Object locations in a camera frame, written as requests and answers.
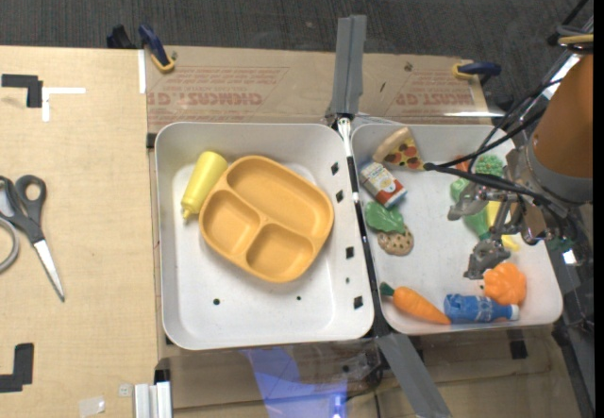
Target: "black scissors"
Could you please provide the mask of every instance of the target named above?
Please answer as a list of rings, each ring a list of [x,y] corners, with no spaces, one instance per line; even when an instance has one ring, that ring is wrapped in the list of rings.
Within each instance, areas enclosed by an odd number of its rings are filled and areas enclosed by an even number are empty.
[[[38,187],[40,193],[34,199],[27,196],[27,188],[33,185]],[[57,267],[50,255],[50,249],[42,232],[41,217],[42,204],[46,199],[46,183],[41,178],[33,175],[21,176],[15,183],[5,176],[0,176],[0,192],[6,192],[8,206],[11,214],[0,210],[0,217],[11,222],[22,230],[38,252],[38,257],[61,301],[65,301],[65,293],[60,285]]]

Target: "orange divided plate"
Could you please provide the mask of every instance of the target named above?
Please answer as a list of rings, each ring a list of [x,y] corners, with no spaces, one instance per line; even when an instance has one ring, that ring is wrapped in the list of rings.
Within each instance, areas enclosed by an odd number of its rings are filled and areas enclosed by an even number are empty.
[[[332,226],[333,207],[319,188],[260,156],[231,164],[199,213],[208,245],[270,282],[304,274]]]

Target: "toy pizza slice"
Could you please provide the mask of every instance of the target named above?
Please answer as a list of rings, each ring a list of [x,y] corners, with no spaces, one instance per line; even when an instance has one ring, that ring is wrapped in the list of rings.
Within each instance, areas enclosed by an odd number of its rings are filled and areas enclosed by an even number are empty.
[[[373,160],[410,170],[424,169],[424,161],[417,149],[415,138],[406,126],[384,140],[374,153]]]

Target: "blue plastic bottle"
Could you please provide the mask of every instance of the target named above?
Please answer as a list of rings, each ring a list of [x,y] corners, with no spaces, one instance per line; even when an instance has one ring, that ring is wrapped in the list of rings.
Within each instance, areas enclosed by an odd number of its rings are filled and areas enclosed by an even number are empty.
[[[501,306],[490,297],[450,293],[445,298],[445,314],[453,324],[491,323],[499,318],[517,321],[520,309],[515,304]]]

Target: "orange toy pumpkin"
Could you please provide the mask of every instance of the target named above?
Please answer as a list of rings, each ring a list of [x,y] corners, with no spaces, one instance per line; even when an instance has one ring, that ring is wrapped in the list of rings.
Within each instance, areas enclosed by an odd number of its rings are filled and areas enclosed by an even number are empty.
[[[511,262],[501,262],[484,273],[484,294],[497,304],[520,304],[527,296],[527,277]]]

